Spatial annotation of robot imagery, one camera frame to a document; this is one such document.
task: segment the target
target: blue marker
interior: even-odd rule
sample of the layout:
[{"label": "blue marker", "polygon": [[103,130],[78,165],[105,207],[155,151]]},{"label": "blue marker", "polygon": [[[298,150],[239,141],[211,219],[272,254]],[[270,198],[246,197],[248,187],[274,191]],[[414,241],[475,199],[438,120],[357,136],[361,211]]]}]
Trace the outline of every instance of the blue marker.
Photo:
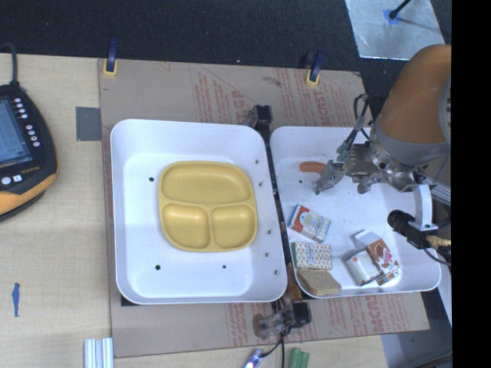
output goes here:
[{"label": "blue marker", "polygon": [[21,298],[21,292],[19,288],[21,287],[21,284],[18,282],[15,282],[14,284],[14,290],[12,291],[12,300],[14,301],[14,312],[15,312],[15,317],[19,317],[20,315],[18,314],[18,301]]}]

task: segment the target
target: blue mark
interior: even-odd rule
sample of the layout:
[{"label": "blue mark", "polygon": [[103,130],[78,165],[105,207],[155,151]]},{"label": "blue mark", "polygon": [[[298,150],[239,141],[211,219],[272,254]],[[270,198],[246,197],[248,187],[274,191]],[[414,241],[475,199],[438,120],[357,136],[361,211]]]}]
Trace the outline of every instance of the blue mark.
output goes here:
[{"label": "blue mark", "polygon": [[21,287],[21,284],[18,282],[15,282],[14,284],[14,290],[12,291],[12,300],[14,301],[14,312],[15,312],[15,317],[19,317],[21,315],[18,314],[18,301],[21,298],[21,292],[19,288]]},{"label": "blue mark", "polygon": [[389,25],[399,25],[399,21],[402,19],[399,14],[396,15],[395,19],[390,19],[390,16],[389,14],[392,12],[393,10],[391,9],[385,9],[384,10],[384,18],[386,21],[389,22]]}]

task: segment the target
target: yellow tray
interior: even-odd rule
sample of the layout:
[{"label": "yellow tray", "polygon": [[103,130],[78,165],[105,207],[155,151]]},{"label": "yellow tray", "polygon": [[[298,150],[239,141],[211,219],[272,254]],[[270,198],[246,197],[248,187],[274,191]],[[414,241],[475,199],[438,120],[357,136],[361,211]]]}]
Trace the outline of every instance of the yellow tray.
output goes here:
[{"label": "yellow tray", "polygon": [[235,251],[250,245],[258,228],[254,189],[231,163],[183,161],[159,179],[160,225],[185,251]]}]

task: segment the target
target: blue clamp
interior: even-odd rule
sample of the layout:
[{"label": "blue clamp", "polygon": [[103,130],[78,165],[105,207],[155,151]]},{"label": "blue clamp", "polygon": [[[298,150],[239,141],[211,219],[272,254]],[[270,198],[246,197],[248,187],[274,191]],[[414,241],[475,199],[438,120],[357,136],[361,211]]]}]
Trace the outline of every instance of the blue clamp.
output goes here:
[{"label": "blue clamp", "polygon": [[324,55],[322,54],[322,52],[320,51],[317,52],[314,63],[312,64],[311,68],[307,72],[307,79],[305,80],[307,87],[313,88],[319,84],[319,77],[320,77],[319,74],[321,71],[323,58]]},{"label": "blue clamp", "polygon": [[116,75],[117,72],[116,50],[117,50],[117,37],[111,37],[109,43],[109,55],[107,59],[104,60],[103,72],[106,75],[110,75],[110,76]]}]

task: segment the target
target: white tray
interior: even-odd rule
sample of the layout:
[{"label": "white tray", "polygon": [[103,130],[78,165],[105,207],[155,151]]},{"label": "white tray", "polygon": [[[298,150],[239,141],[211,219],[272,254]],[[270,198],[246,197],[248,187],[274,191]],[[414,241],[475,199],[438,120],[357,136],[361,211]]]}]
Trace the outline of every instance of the white tray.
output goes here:
[{"label": "white tray", "polygon": [[[252,128],[213,123],[124,120],[110,135],[116,281],[135,304],[273,301],[286,289],[282,238],[264,141]],[[258,231],[246,248],[191,252],[163,236],[157,185],[178,161],[216,161],[251,179]]]},{"label": "white tray", "polygon": [[[331,220],[325,243],[331,245],[333,268],[330,272],[341,284],[342,290],[340,294],[323,298],[434,289],[440,283],[440,265],[425,252],[410,245],[405,237],[393,232],[387,223],[387,216],[395,209],[415,214],[412,193],[400,193],[388,184],[379,183],[374,184],[370,192],[360,195],[357,193],[357,185],[345,176],[334,188],[315,195],[313,184],[319,174],[299,170],[300,163],[304,161],[326,163],[333,159],[336,162],[336,149],[350,132],[351,128],[284,126],[275,130],[271,137],[278,192],[285,220],[288,221],[297,204]],[[364,141],[364,136],[359,133],[356,142]],[[358,251],[352,236],[364,229],[385,240],[402,268],[400,276],[382,286],[378,286],[376,282],[357,286],[344,263],[349,254]],[[291,229],[288,229],[288,238],[291,243],[312,242]]]}]

